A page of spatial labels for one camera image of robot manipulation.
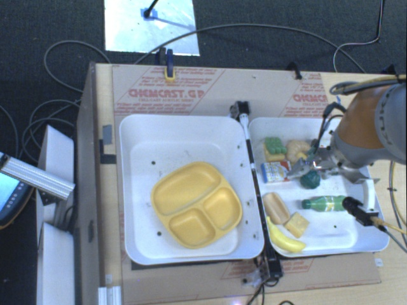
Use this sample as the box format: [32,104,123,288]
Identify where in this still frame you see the thin black and white rod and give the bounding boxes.
[240,112,274,262]

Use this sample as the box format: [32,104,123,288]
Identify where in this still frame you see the black cylinder on white bracket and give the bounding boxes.
[341,178,380,226]

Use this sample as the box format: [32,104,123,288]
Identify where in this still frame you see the white plastic tray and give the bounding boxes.
[247,116,390,259]
[119,113,265,266]

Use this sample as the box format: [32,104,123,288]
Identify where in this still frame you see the green plastic bottle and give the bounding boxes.
[301,195,347,213]

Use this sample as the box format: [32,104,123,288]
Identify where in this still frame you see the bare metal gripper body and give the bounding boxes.
[305,147,363,180]

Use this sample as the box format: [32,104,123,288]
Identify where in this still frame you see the hot dog bun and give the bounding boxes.
[262,192,291,226]

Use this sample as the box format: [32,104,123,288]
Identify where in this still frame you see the yellow divided plate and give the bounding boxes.
[150,161,244,250]

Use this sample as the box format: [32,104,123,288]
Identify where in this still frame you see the brown cardboard board red print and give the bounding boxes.
[111,64,382,298]

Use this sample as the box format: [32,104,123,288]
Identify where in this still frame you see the beige croissant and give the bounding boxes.
[285,139,312,164]

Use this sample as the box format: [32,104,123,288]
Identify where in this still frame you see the green grapes on yellow base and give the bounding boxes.
[263,137,287,163]

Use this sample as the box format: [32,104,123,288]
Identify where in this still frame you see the yellow banana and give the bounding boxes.
[265,215,307,254]

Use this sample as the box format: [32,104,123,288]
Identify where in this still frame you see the yellow cheese wedge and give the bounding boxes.
[284,212,310,239]

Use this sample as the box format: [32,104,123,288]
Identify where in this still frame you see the black block with thin wires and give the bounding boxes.
[254,254,284,282]
[230,100,251,119]

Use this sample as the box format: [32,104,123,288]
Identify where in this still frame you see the white blue red carton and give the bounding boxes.
[260,160,292,184]

